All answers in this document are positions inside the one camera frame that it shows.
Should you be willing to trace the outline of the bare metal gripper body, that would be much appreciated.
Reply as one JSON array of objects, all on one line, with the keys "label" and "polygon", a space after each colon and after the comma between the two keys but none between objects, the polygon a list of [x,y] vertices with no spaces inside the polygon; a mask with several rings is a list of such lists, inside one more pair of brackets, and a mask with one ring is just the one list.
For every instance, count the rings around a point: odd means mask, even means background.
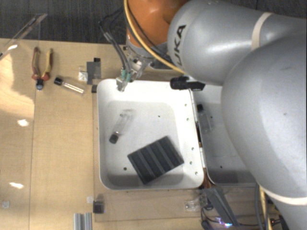
[{"label": "bare metal gripper body", "polygon": [[143,49],[132,46],[119,46],[118,53],[122,60],[122,70],[118,77],[119,82],[133,82],[140,78],[146,67],[154,62],[154,58]]}]

